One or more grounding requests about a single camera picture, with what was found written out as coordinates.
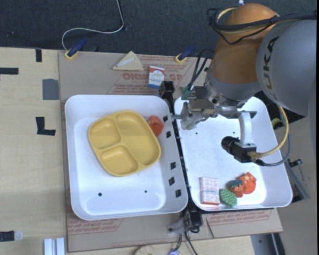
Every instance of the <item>yellow plate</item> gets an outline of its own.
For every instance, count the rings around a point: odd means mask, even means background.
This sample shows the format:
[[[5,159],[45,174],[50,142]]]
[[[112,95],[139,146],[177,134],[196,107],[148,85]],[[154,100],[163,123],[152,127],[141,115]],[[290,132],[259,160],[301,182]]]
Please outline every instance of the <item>yellow plate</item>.
[[[127,176],[156,163],[161,146],[145,119],[132,110],[109,114],[89,128],[89,141],[104,169]]]

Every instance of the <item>cardboard sheet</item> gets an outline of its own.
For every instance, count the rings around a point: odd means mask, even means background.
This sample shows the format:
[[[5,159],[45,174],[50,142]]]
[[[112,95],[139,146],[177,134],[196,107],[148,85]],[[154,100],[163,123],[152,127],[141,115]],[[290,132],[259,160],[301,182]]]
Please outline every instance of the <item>cardboard sheet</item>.
[[[148,86],[150,66],[165,69],[165,80],[174,82],[174,98],[177,98],[181,88],[190,82],[196,61],[196,58],[188,58],[184,63],[177,64],[171,56],[138,55],[144,66],[143,72],[112,70],[124,56],[80,52],[74,60],[68,61],[64,52],[58,53],[69,252],[177,241],[176,236],[167,234],[166,227],[177,222],[180,213],[85,221],[71,210],[64,117],[66,100],[80,94],[156,95],[158,90]],[[203,82],[204,74],[201,74],[194,85],[202,85]],[[203,214],[203,221],[200,232],[191,235],[192,240],[282,231],[276,209]]]

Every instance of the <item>green toy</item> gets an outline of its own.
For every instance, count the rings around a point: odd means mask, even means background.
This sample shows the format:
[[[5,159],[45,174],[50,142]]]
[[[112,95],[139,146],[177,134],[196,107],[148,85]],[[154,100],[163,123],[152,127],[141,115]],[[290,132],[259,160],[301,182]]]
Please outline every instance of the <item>green toy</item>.
[[[229,205],[231,207],[235,206],[238,203],[236,195],[228,189],[220,190],[220,200],[224,204]]]

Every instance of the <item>dark background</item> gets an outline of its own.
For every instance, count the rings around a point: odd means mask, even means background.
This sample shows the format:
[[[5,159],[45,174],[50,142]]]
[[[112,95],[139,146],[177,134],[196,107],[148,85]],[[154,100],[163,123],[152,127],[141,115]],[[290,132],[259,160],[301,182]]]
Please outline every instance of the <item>dark background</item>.
[[[213,50],[218,35],[208,25],[207,10],[237,4],[239,0],[120,0],[125,29],[103,35],[74,31],[64,43],[71,48],[87,38],[84,50],[176,56],[194,45]],[[279,15],[317,9],[317,0],[244,0]],[[121,20],[116,0],[0,0],[0,46],[63,50],[62,36],[72,28],[116,29]],[[272,117],[277,110],[272,106]]]

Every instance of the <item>blue clamp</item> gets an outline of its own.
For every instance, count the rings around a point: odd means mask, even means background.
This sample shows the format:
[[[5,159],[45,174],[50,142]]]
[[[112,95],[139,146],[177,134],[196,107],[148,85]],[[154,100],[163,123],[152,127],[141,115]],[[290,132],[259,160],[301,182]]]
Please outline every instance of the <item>blue clamp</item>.
[[[189,48],[187,48],[183,53],[181,54],[178,54],[176,57],[175,57],[175,61],[177,63],[182,63],[184,62],[186,59],[187,59],[187,56],[191,55],[194,51],[196,50],[196,47],[195,46],[190,46]]]
[[[65,53],[65,57],[68,60],[72,60],[74,57],[78,55],[78,51],[80,51],[86,43],[87,43],[87,39],[79,40],[70,50],[68,50]]]

